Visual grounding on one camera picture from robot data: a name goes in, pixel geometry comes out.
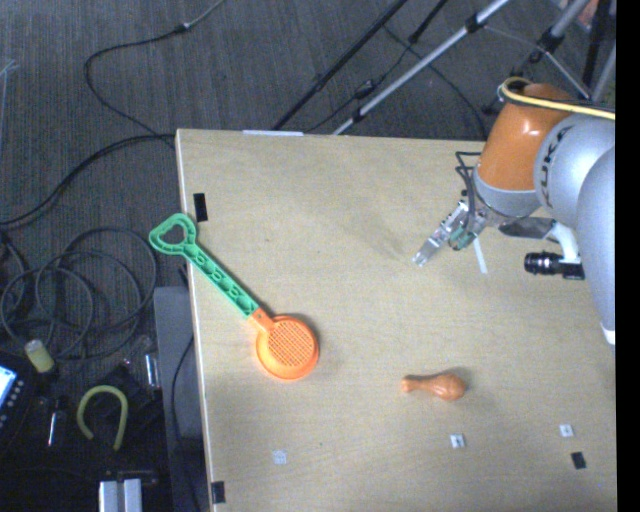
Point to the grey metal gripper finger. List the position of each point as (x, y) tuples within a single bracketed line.
[(436, 241), (480, 256)]

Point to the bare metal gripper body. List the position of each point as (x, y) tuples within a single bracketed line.
[(481, 219)]

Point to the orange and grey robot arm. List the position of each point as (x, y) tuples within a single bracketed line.
[(565, 165)]

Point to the orange toy chicken drumstick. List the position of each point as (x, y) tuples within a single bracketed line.
[(442, 386)]

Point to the green and orange toy sieve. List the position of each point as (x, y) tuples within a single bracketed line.
[(285, 345)]

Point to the black cylinder on white bracket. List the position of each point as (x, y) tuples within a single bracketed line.
[(549, 263)]

